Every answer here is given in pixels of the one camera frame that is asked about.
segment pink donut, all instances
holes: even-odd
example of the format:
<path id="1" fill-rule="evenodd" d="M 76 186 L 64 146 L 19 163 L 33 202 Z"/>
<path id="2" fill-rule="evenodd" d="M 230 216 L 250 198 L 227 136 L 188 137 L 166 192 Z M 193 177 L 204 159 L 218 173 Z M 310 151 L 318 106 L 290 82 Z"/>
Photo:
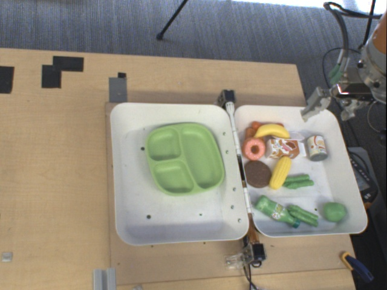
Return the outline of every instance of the pink donut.
<path id="1" fill-rule="evenodd" d="M 256 161 L 265 154 L 265 142 L 261 138 L 247 138 L 242 145 L 243 155 L 251 160 Z"/>

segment blue handle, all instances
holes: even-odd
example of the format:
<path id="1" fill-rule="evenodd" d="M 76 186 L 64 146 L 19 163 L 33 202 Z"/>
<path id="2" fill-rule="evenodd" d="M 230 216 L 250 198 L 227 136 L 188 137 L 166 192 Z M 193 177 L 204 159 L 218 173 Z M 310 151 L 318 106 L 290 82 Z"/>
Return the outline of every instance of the blue handle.
<path id="1" fill-rule="evenodd" d="M 374 280 L 374 276 L 362 262 L 351 256 L 346 256 L 345 260 L 352 266 L 353 270 L 355 270 L 355 272 L 358 273 L 366 283 L 370 283 Z"/>

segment gray floor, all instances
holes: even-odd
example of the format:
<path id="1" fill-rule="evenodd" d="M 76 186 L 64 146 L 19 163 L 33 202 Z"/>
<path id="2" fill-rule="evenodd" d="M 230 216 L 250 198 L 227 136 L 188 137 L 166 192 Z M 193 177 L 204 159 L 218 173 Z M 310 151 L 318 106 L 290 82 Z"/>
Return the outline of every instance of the gray floor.
<path id="1" fill-rule="evenodd" d="M 155 35 L 181 1 L 0 0 L 0 47 L 293 63 L 306 97 L 316 86 L 327 87 L 322 57 L 342 41 L 336 21 L 322 7 L 190 0 L 164 41 L 157 41 Z M 343 1 L 356 9 L 355 0 Z M 345 22 L 350 47 L 356 49 L 366 21 Z M 327 55 L 327 70 L 337 54 Z M 330 110 L 339 116 L 336 104 Z M 367 150 L 386 202 L 386 149 L 367 123 L 367 110 L 340 124 L 349 147 Z M 370 120 L 374 128 L 385 128 L 385 106 L 374 106 Z"/>

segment small white square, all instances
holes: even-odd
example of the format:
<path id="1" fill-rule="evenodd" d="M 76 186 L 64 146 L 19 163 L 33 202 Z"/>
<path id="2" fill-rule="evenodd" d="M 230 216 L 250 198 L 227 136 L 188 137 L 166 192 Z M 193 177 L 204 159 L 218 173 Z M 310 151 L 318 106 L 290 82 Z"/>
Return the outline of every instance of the small white square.
<path id="1" fill-rule="evenodd" d="M 2 253 L 1 262 L 11 262 L 12 257 L 13 257 L 13 253 Z"/>

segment green ball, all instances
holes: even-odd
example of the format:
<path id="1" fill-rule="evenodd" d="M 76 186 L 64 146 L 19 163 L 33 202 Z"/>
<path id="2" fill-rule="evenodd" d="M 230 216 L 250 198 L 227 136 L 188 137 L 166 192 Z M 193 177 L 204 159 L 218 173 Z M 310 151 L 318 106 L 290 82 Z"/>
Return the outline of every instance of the green ball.
<path id="1" fill-rule="evenodd" d="M 346 208 L 340 203 L 326 203 L 324 205 L 324 216 L 328 221 L 339 222 L 346 216 Z"/>

